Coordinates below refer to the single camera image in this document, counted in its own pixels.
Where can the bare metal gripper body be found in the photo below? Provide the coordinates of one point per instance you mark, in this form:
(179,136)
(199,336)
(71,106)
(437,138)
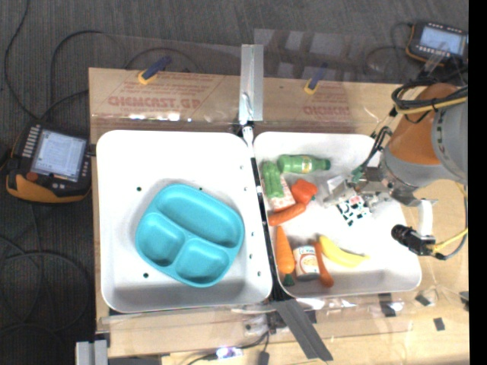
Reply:
(380,183)

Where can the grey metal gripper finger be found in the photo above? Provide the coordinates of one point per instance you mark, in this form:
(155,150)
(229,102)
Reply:
(336,196)
(373,202)

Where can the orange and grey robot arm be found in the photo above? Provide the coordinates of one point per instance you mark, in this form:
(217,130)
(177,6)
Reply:
(418,143)

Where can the white carton with dark spots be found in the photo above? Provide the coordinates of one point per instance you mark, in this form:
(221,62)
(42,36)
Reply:
(354,211)

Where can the orange toy bell pepper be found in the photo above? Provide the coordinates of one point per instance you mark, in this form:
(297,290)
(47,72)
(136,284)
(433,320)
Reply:
(303,190)

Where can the green plastic bottle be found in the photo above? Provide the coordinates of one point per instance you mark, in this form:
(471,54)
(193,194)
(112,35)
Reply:
(300,164)

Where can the white and pink carton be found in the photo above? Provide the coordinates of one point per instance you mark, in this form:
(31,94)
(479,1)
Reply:
(282,200)

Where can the yellow banana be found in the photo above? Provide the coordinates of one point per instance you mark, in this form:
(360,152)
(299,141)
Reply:
(340,255)

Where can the white plastic tray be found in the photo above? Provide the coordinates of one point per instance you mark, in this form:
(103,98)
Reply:
(121,242)
(373,264)

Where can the green toy vegetable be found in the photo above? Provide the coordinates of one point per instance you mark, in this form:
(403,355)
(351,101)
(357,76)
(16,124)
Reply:
(272,179)

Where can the small white can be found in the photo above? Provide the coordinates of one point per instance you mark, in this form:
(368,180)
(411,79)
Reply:
(306,262)

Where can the thin orange toy sausage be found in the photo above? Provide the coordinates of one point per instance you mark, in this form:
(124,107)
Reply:
(324,270)

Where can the orange carrot with green top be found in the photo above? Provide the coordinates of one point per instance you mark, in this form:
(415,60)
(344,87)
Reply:
(284,257)

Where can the blue divided plate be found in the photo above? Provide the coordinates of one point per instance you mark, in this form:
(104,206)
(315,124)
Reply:
(190,234)

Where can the brown cardboard board red print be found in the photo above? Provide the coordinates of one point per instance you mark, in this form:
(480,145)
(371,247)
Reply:
(160,101)

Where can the black cylinder on white bracket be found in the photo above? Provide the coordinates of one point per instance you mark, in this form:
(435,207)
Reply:
(412,238)

